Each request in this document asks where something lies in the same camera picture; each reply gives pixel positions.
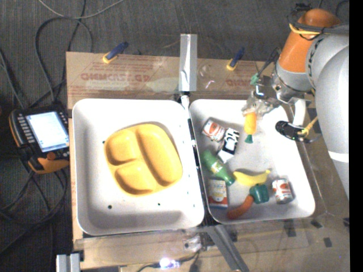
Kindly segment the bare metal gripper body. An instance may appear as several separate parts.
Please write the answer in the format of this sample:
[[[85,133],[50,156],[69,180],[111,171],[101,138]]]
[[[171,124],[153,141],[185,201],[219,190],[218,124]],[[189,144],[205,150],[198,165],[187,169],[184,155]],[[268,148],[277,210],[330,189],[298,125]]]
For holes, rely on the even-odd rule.
[[[282,103],[273,88],[273,79],[266,75],[262,75],[257,79],[253,96],[265,103]]]

